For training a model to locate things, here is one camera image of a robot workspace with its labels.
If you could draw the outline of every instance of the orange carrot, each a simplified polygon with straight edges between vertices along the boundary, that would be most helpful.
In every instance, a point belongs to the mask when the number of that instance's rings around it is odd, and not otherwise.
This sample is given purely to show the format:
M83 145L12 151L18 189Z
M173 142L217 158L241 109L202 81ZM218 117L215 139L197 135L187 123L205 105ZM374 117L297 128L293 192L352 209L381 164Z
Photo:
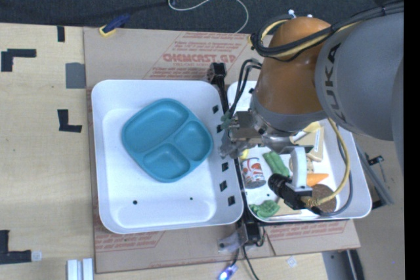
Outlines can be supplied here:
M306 175L306 184L309 187L315 186L320 183L324 178L327 178L329 174L323 172L309 172Z

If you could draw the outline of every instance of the brown food item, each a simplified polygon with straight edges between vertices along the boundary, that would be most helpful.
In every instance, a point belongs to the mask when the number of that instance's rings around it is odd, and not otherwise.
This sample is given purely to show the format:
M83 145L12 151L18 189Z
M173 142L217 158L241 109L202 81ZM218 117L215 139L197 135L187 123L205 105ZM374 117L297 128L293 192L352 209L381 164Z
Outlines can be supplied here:
M333 190L326 186L325 184L316 184L312 187L312 198L321 199L327 196L330 196L333 193ZM319 209L323 212L332 212L337 206L337 200L334 197L332 200L322 203L318 206Z

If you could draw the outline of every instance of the green food item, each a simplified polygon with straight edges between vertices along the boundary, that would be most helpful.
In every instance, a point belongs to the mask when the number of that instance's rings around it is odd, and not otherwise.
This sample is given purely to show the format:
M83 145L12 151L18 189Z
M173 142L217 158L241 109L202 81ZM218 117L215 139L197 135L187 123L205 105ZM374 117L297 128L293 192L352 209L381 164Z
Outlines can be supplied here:
M286 167L280 155L278 155L275 151L264 153L262 157L264 157L274 174L281 174L283 176L290 177L290 170Z
M272 199L268 199L260 205L250 204L249 207L259 218L271 217L280 209L280 206Z

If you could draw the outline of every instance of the blue divided plate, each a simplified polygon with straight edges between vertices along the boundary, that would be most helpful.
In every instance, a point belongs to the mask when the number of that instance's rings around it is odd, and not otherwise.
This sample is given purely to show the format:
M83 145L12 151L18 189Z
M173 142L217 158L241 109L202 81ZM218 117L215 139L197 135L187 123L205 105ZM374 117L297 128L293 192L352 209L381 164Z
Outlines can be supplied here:
M213 140L204 124L177 100L165 98L141 109L124 124L122 141L151 177L175 182L211 153Z

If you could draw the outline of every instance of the canned food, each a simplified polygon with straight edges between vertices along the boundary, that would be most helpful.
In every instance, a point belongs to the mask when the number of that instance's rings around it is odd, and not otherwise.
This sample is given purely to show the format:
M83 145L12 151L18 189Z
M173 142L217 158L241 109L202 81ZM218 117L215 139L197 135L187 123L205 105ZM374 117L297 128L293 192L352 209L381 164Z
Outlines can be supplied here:
M242 175L245 188L253 189L266 184L266 180L258 157L250 157L242 161Z

